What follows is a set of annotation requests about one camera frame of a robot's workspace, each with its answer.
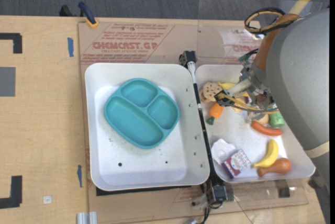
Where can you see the white fried egg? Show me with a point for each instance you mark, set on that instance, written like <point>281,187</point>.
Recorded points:
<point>222,151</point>

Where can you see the brown chicken drumstick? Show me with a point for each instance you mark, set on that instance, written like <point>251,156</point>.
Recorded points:
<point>280,166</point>

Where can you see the maroon and white carton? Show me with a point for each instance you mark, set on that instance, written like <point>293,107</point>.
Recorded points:
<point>236,164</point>

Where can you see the white plastic tray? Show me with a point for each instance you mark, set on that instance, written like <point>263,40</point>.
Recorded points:
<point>236,128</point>
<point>146,165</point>

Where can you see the chocolate chip biscuit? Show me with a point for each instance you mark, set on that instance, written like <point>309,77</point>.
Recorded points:
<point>210,89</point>

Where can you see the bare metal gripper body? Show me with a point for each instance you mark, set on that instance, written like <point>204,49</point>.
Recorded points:
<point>255,84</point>

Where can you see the orange sausage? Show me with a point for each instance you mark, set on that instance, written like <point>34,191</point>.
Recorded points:
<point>267,130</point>

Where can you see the yellow banana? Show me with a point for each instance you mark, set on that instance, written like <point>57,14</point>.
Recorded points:
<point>227,85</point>
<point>272,153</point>

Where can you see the brown cardboard board red print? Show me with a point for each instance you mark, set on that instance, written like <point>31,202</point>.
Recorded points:
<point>125,42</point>

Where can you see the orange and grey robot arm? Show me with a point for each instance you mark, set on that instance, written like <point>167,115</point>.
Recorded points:
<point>295,73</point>

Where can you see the teal divided plate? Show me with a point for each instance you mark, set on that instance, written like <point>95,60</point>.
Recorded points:
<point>136,118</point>

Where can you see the beige bread roll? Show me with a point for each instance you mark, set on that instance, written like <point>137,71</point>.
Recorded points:
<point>263,119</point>

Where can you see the orange carrot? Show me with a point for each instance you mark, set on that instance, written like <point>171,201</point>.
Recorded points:
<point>216,110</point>

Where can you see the thin black and white rod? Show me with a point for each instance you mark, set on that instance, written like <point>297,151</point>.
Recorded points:
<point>202,115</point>

